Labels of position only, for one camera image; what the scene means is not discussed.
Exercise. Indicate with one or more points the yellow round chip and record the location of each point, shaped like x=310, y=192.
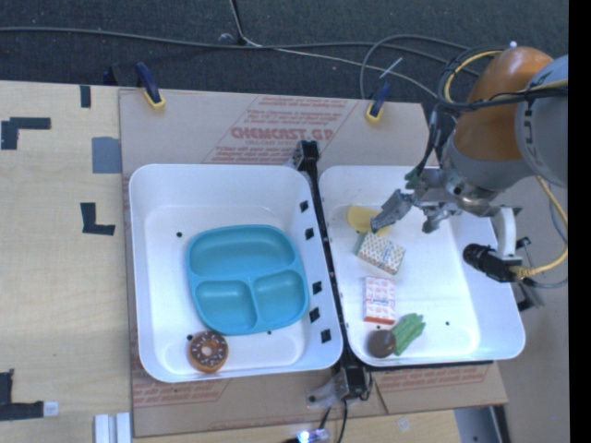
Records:
x=359, y=217

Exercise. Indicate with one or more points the brown round biscuit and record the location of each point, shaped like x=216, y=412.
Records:
x=381, y=343

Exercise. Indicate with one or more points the black cylinder on white bracket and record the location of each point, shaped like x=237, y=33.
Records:
x=496, y=256

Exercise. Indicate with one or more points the white plastic tray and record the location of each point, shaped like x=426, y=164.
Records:
x=161, y=266
x=443, y=289

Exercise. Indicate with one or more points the white orange patterned carton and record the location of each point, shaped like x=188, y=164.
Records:
x=381, y=254

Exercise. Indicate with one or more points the white red patterned carton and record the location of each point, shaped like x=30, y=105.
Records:
x=379, y=300

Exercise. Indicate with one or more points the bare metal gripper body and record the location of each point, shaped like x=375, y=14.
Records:
x=454, y=194

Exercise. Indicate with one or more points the thin black rod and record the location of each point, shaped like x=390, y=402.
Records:
x=329, y=256

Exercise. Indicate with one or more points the brown sprinkled doughnut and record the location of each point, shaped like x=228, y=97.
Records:
x=208, y=351

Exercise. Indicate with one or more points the brown cardboard board red print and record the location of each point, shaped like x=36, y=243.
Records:
x=194, y=123

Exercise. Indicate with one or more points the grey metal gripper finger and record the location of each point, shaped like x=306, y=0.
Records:
x=390, y=210
x=433, y=222

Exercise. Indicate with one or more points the green beans bundle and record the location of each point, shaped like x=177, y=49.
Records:
x=407, y=332

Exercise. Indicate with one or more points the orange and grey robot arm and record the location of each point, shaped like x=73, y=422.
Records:
x=498, y=118

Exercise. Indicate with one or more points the blue divided plate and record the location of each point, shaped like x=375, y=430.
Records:
x=247, y=279

